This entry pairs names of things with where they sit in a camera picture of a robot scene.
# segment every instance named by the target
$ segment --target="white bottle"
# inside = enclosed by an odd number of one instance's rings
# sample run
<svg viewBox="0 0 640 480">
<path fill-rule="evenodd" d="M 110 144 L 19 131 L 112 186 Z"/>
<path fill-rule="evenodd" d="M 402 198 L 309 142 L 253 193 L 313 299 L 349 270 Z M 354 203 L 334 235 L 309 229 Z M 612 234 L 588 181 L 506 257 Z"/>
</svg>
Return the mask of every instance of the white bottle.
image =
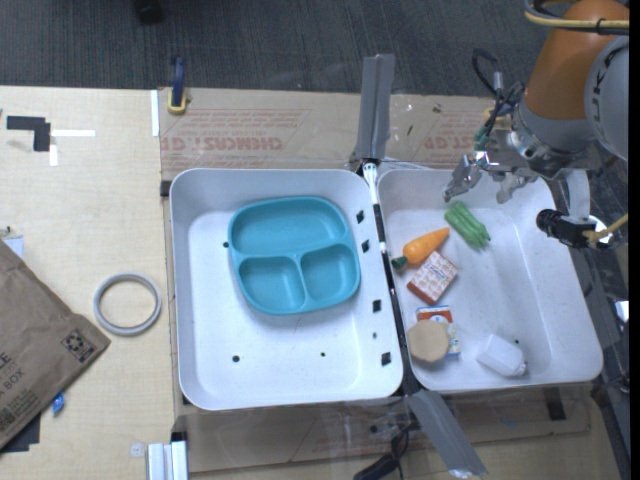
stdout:
<svg viewBox="0 0 640 480">
<path fill-rule="evenodd" d="M 496 334 L 489 335 L 476 360 L 505 377 L 520 377 L 527 369 L 522 350 Z"/>
</svg>

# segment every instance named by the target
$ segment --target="beige tabletop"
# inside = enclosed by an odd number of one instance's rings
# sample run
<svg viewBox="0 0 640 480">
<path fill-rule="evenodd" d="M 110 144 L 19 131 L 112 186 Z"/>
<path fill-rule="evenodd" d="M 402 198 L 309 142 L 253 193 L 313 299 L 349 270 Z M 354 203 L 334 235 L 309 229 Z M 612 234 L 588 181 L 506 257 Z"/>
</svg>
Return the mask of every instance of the beige tabletop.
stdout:
<svg viewBox="0 0 640 480">
<path fill-rule="evenodd" d="M 211 94 L 220 101 L 239 97 L 237 91 Z M 35 274 L 93 322 L 97 287 L 123 271 L 152 278 L 163 293 L 163 308 L 169 307 L 161 141 L 154 137 L 151 96 L 150 91 L 0 87 L 0 223 L 23 235 L 24 259 Z M 242 98 L 251 98 L 251 92 Z M 323 101 L 308 98 L 307 107 Z M 353 133 L 357 96 L 324 98 L 346 116 L 344 133 Z M 434 115 L 441 113 L 438 101 L 423 103 Z M 474 112 L 485 106 L 483 101 L 458 103 Z M 44 117 L 52 131 L 95 136 L 62 134 L 52 166 L 49 153 L 33 151 L 32 132 L 6 129 L 8 115 Z M 410 126 L 407 122 L 401 132 L 411 133 Z M 436 137 L 431 137 L 432 146 Z M 420 151 L 429 147 L 429 136 L 423 139 L 416 146 Z M 104 300 L 105 312 L 121 325 L 143 320 L 151 306 L 150 295 L 135 286 L 112 290 Z M 170 335 L 167 310 L 139 336 L 110 335 L 107 351 L 65 390 L 63 411 L 55 417 L 43 412 L 40 442 L 28 452 L 0 454 L 0 479 L 145 478 L 139 450 L 168 442 L 175 421 Z M 588 431 L 487 442 L 477 447 L 478 454 L 494 478 L 617 478 L 599 410 L 588 397 L 586 407 Z M 197 477 L 320 479 L 341 471 L 338 465 L 320 463 Z M 440 472 L 429 478 L 451 477 Z"/>
</svg>

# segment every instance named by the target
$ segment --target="white ring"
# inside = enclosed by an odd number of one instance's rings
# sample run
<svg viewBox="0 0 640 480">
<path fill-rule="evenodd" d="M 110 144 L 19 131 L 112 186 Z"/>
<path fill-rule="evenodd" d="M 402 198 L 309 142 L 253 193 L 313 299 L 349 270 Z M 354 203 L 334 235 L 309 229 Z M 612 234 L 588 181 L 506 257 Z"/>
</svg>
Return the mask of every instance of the white ring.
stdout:
<svg viewBox="0 0 640 480">
<path fill-rule="evenodd" d="M 102 296 L 104 295 L 104 293 L 114 284 L 124 281 L 133 281 L 136 283 L 140 283 L 141 285 L 148 288 L 155 298 L 155 307 L 153 308 L 153 313 L 151 314 L 151 316 L 141 324 L 134 325 L 133 327 L 122 327 L 112 324 L 105 318 L 104 314 L 102 313 L 102 308 L 100 307 L 100 302 L 102 301 Z M 98 287 L 95 295 L 93 296 L 93 312 L 95 313 L 100 325 L 107 331 L 110 331 L 113 334 L 118 334 L 120 336 L 135 336 L 136 334 L 140 334 L 141 332 L 146 331 L 158 319 L 161 309 L 162 295 L 160 295 L 160 289 L 158 288 L 158 286 L 147 276 L 138 274 L 136 272 L 122 272 L 121 274 L 115 274 L 107 278 Z"/>
</svg>

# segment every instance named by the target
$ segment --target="brown paper bag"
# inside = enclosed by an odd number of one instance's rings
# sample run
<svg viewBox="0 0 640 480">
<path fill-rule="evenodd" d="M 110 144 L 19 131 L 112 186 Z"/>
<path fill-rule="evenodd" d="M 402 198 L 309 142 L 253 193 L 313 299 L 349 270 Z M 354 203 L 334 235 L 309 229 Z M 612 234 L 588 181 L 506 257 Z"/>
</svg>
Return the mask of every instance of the brown paper bag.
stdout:
<svg viewBox="0 0 640 480">
<path fill-rule="evenodd" d="M 0 240 L 0 449 L 109 343 Z"/>
</svg>

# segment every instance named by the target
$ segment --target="green vegetable bundle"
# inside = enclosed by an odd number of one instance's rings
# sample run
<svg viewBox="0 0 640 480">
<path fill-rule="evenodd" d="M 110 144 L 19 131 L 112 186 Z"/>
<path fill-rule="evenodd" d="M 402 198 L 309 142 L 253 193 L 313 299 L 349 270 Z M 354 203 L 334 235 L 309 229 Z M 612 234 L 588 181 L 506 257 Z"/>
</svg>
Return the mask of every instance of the green vegetable bundle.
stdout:
<svg viewBox="0 0 640 480">
<path fill-rule="evenodd" d="M 444 219 L 472 247 L 485 247 L 491 240 L 485 225 L 478 221 L 460 201 L 445 212 Z"/>
</svg>

